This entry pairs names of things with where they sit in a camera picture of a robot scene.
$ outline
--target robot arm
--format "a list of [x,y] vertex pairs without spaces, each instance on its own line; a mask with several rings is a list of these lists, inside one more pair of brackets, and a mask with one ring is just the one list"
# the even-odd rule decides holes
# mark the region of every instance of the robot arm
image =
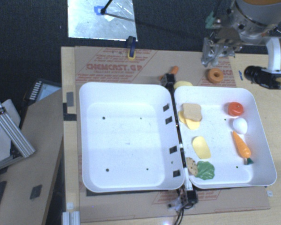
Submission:
[[204,39],[202,64],[215,67],[219,57],[234,56],[244,45],[266,46],[268,68],[248,67],[245,76],[261,86],[281,89],[281,37],[268,35],[281,22],[281,0],[231,0],[227,14],[217,15],[220,2],[206,19],[206,28],[213,32]]

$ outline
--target white egg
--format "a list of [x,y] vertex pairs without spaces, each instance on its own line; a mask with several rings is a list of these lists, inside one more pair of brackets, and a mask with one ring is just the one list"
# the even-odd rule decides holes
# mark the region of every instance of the white egg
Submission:
[[233,120],[233,128],[239,134],[246,134],[248,131],[248,123],[243,118],[236,118]]

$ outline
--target red tomato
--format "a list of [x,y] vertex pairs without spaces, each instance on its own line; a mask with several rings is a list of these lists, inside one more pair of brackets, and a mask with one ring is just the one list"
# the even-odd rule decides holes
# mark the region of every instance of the red tomato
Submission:
[[239,116],[244,113],[244,107],[237,102],[232,102],[228,106],[228,114],[230,116]]

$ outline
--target white tray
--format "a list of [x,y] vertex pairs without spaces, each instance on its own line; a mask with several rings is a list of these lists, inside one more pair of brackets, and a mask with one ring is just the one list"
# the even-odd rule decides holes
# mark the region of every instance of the white tray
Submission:
[[175,117],[164,87],[86,83],[80,89],[80,113],[82,178],[87,189],[116,192],[182,186]]
[[[215,168],[211,180],[202,180],[190,176],[192,184],[199,188],[232,188],[247,186],[266,186],[276,181],[277,173],[266,141],[257,106],[253,95],[241,88],[216,87],[179,87],[175,91],[177,111],[182,110],[183,103],[196,103],[202,108],[202,121],[197,130],[189,130],[180,123],[185,157],[196,162],[208,161]],[[232,136],[232,122],[236,117],[228,115],[228,104],[239,102],[244,107],[240,116],[246,119],[248,131],[241,138],[249,146],[254,161],[245,165]],[[203,136],[210,148],[210,159],[199,159],[192,148],[192,140]]]

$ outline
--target metal plate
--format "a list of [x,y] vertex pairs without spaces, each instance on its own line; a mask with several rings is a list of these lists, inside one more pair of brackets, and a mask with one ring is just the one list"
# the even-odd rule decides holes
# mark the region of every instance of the metal plate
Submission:
[[125,41],[137,38],[132,0],[113,0],[105,15],[100,10],[108,0],[68,0],[68,36]]

